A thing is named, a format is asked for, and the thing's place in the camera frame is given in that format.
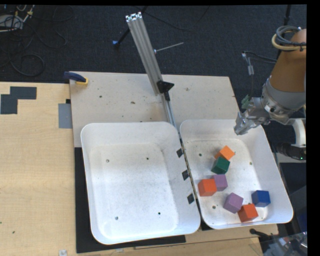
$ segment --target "white tray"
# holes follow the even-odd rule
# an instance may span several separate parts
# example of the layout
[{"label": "white tray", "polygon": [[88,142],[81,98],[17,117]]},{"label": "white tray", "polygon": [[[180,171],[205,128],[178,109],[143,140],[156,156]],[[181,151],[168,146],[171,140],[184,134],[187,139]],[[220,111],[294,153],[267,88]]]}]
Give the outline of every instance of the white tray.
[{"label": "white tray", "polygon": [[177,129],[168,122],[90,123],[81,144],[93,236],[112,245],[194,233],[200,213]]},{"label": "white tray", "polygon": [[[257,224],[287,223],[293,208],[278,171],[263,127],[236,135],[235,120],[186,120],[180,126],[187,160],[197,193],[201,216],[213,229],[227,229]],[[198,183],[211,178],[215,154],[228,145],[235,155],[226,172],[228,187],[212,196],[200,196]],[[237,213],[223,208],[226,197],[234,192],[243,197],[243,205],[252,203],[256,190],[269,191],[271,203],[257,207],[258,217],[241,223]]]}]

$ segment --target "orange cube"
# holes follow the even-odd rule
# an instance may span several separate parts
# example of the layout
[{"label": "orange cube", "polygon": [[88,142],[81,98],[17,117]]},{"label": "orange cube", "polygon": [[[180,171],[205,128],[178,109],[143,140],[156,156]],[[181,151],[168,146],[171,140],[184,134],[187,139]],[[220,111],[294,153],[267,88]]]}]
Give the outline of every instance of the orange cube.
[{"label": "orange cube", "polygon": [[242,205],[241,209],[238,211],[238,215],[241,222],[252,221],[258,217],[258,212],[254,203],[249,203]]},{"label": "orange cube", "polygon": [[217,192],[217,185],[214,178],[205,178],[198,183],[201,197],[210,197]]},{"label": "orange cube", "polygon": [[230,147],[225,145],[214,157],[223,157],[224,159],[230,160],[236,153],[233,152]]}]

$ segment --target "wooden table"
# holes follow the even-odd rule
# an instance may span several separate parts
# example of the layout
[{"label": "wooden table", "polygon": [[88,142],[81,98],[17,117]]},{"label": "wooden table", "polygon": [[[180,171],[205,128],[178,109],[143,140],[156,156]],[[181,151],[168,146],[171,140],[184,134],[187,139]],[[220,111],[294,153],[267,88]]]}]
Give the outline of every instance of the wooden table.
[{"label": "wooden table", "polygon": [[[182,108],[175,106],[175,99],[182,97],[182,92],[195,91],[196,85],[183,84],[188,81],[184,76],[163,78],[180,82],[170,92],[173,109]],[[215,81],[212,84],[215,104],[220,104],[223,98],[238,111],[228,77],[193,79]],[[11,87],[36,87],[36,99],[18,99],[17,114],[0,114],[1,255],[58,256],[59,251],[63,255],[62,250],[66,250],[67,256],[263,255],[258,237],[249,232],[250,226],[199,229],[186,235],[183,244],[77,253],[74,135],[71,128],[59,128],[58,113],[58,105],[71,98],[70,84],[1,82],[0,94],[10,94]],[[177,115],[178,122],[184,118],[183,114]],[[254,228],[268,235],[278,234],[276,224]]]}]

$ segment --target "blue clamp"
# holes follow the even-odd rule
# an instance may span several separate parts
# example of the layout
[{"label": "blue clamp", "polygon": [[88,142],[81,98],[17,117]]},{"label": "blue clamp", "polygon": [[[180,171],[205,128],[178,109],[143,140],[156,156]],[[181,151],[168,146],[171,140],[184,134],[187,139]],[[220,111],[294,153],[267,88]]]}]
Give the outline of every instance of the blue clamp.
[{"label": "blue clamp", "polygon": [[88,84],[88,78],[73,72],[65,71],[63,79],[74,80],[77,85],[86,86]]}]

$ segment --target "block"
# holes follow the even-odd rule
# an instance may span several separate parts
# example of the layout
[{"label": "block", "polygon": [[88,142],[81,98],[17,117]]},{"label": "block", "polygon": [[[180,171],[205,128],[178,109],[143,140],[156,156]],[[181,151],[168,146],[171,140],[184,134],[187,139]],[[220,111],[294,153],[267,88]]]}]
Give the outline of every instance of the block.
[{"label": "block", "polygon": [[217,192],[216,181],[214,178],[205,178],[198,183],[200,197],[210,197]]},{"label": "block", "polygon": [[219,156],[213,163],[213,166],[211,168],[211,172],[215,174],[225,174],[229,169],[230,162]]},{"label": "block", "polygon": [[258,217],[256,206],[253,203],[242,205],[241,209],[238,211],[238,216],[241,222],[252,221]]},{"label": "block", "polygon": [[215,174],[213,175],[215,180],[216,190],[224,191],[228,187],[227,177],[225,174]]},{"label": "block", "polygon": [[255,207],[266,207],[271,203],[269,191],[267,190],[256,190],[251,194],[251,198]]},{"label": "block", "polygon": [[241,209],[243,201],[243,197],[232,192],[226,197],[223,208],[236,214]]},{"label": "block", "polygon": [[230,147],[225,145],[217,154],[215,154],[214,158],[222,157],[224,159],[230,160],[236,153],[231,150]]}]

